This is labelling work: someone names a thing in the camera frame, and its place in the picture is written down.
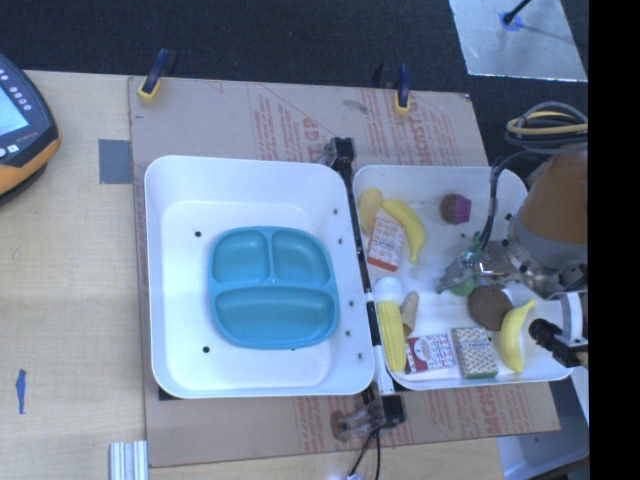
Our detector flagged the yellow banana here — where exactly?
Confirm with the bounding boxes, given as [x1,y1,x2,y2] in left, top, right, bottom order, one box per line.
[381,197,427,265]
[498,298,538,375]

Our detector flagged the white ball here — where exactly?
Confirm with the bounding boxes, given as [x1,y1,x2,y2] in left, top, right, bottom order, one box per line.
[373,275,404,303]

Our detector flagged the green and yellow carton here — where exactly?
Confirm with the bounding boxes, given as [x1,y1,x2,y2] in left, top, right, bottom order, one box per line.
[450,326,500,381]

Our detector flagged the white plastic tray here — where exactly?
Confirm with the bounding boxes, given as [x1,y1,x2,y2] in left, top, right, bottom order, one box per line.
[351,163,577,392]
[143,154,377,401]

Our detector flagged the tan waffle cone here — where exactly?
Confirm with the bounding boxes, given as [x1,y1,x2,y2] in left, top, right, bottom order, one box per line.
[399,290,421,338]

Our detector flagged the green round thing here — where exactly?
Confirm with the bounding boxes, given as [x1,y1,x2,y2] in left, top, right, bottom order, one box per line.
[448,274,477,298]

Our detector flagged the brown round biscuit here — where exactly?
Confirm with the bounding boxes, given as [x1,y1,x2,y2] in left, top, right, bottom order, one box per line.
[467,285,515,332]

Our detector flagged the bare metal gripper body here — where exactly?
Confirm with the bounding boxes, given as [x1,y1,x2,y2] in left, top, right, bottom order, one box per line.
[469,236,560,294]

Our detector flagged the red and white packet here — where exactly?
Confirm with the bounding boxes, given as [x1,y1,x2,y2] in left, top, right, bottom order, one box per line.
[403,333,458,376]

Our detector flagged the thin black and white rod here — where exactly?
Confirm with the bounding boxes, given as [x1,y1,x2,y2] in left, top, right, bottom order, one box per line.
[337,161,397,395]

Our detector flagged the orange and white carton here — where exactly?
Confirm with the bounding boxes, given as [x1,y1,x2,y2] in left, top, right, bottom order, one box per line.
[366,214,407,273]

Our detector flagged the yellow lemon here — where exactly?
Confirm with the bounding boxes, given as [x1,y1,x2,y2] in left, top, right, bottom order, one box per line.
[356,186,385,235]

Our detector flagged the yellow corn cob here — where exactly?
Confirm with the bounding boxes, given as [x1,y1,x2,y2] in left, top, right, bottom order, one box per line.
[376,299,408,374]

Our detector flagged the black block with thin wires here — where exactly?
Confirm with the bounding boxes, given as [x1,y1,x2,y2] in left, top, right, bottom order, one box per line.
[323,136,357,170]
[380,392,407,428]

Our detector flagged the brown cardboard board red print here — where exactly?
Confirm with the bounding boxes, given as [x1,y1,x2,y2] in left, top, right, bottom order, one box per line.
[127,75,562,469]

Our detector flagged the black cylinder on white bracket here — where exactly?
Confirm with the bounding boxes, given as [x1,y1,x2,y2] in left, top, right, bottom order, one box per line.
[528,290,589,369]

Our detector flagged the blue divided plate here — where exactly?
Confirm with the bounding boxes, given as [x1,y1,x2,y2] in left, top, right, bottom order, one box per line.
[207,225,340,352]

